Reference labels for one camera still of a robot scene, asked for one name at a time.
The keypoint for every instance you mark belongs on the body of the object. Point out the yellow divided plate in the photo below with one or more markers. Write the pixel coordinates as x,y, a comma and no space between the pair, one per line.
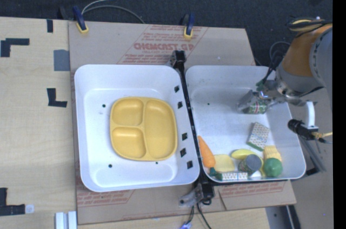
159,127

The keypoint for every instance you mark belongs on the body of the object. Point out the yellow banana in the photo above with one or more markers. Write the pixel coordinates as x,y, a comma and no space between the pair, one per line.
242,153

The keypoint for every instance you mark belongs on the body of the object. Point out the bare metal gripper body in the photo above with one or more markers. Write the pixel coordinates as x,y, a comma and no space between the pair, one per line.
281,91

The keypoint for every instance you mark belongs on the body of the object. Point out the black cylinder on white bracket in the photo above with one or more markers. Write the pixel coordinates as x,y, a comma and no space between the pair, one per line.
310,117

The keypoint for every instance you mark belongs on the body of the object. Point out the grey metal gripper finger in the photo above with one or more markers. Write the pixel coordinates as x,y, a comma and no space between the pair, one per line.
274,104
245,99

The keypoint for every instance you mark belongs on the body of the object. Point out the green and red patterned can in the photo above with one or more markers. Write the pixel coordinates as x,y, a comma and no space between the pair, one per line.
256,108

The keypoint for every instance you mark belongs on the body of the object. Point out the yellow corn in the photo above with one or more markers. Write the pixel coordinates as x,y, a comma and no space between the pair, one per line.
272,152

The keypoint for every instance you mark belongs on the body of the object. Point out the yellow toy slice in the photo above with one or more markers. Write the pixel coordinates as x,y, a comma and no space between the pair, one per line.
223,163

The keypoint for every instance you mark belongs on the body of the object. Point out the orange carrot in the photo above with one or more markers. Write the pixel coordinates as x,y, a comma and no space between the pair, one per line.
206,153

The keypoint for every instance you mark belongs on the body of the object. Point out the brown cardboard board, red print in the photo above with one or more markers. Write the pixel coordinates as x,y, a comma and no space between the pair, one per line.
108,41

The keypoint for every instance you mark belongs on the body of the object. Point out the thin black rod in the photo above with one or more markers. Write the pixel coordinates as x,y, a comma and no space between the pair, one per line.
189,107

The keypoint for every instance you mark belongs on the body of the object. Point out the patterned carton with green edge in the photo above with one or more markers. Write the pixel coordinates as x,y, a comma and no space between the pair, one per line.
259,136

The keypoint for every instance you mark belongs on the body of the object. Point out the green pepper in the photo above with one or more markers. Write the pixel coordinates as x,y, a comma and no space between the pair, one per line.
273,167

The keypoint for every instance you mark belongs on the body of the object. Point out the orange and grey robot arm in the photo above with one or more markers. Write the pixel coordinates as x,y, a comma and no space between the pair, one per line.
300,60

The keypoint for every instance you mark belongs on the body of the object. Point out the white plastic tray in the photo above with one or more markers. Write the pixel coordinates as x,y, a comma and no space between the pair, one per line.
94,141
224,125

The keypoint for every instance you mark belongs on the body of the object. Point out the green can with grey lid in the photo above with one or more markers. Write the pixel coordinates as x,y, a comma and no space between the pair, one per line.
251,163

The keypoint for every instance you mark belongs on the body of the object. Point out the small patterned white packet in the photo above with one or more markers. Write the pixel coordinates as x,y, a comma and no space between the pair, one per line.
234,176

